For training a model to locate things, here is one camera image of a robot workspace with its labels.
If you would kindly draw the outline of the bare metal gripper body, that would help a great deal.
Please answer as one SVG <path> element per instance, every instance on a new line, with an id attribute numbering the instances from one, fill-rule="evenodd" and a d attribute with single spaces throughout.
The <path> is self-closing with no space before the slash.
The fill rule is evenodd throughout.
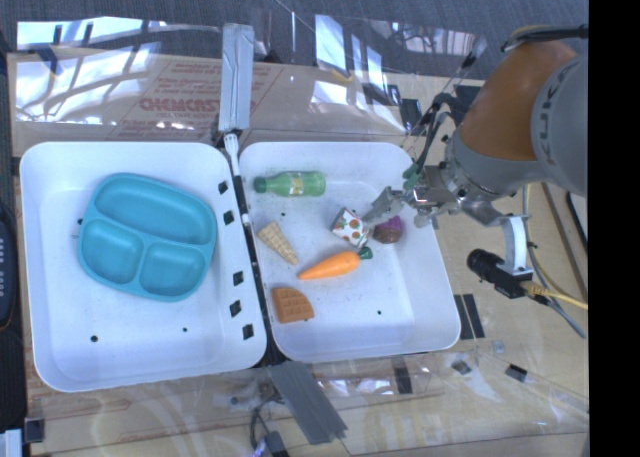
<path id="1" fill-rule="evenodd" d="M 499 196 L 474 184 L 456 167 L 440 164 L 418 169 L 413 164 L 403 173 L 403 180 L 403 200 L 415 210 L 437 207 L 440 215 L 464 213 L 483 226 L 497 225 L 502 217 L 493 206 Z"/>

